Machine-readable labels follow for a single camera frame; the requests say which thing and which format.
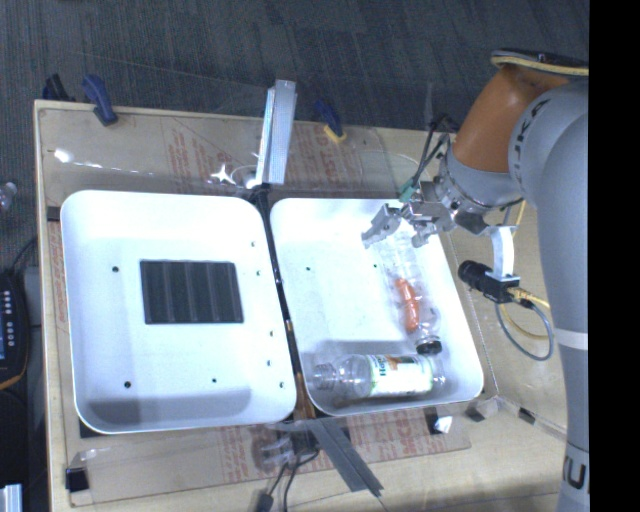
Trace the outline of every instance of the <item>bottle cap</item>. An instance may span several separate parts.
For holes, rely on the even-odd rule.
[[[316,389],[333,389],[336,382],[336,370],[332,364],[316,365],[313,370],[313,384]]]
[[[438,336],[426,336],[418,340],[416,344],[418,354],[435,355],[442,352],[442,342]]]

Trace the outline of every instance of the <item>plastic bottle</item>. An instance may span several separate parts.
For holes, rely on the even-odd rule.
[[[348,354],[314,369],[317,390],[345,401],[433,393],[446,378],[437,356]]]
[[[384,268],[387,288],[398,310],[398,320],[419,354],[442,350],[442,317],[427,287],[411,244],[411,233],[397,231],[372,245]]]
[[[18,187],[16,187],[10,181],[4,185],[0,185],[0,213],[6,211],[11,206],[13,196],[18,193]]]

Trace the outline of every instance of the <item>gray carpet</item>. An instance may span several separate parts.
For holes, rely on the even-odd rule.
[[[433,111],[464,119],[492,50],[589,60],[589,29],[588,0],[3,0],[0,184],[19,191],[0,267],[36,235],[32,102],[53,73],[78,101],[95,73],[115,105],[253,116],[286,78],[297,119],[318,119],[323,98],[345,124],[424,129],[428,91]]]

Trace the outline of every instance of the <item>black vent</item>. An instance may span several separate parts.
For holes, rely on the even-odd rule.
[[[141,261],[140,272],[147,324],[243,321],[233,263]]]

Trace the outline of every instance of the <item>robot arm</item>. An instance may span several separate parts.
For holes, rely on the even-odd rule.
[[[500,290],[514,285],[510,231],[506,236],[510,227],[489,226],[484,216],[522,199],[537,209],[540,258],[568,406],[557,510],[589,510],[588,67],[515,50],[494,52],[492,62],[500,70],[449,145],[438,175],[420,183],[401,208],[385,205],[362,239],[368,246],[402,220],[414,228],[414,247],[456,227],[489,235],[494,268],[486,276],[474,271],[474,283],[497,283],[497,292],[483,291],[500,302]],[[469,263],[461,265],[459,275],[471,284],[474,272],[463,268]]]

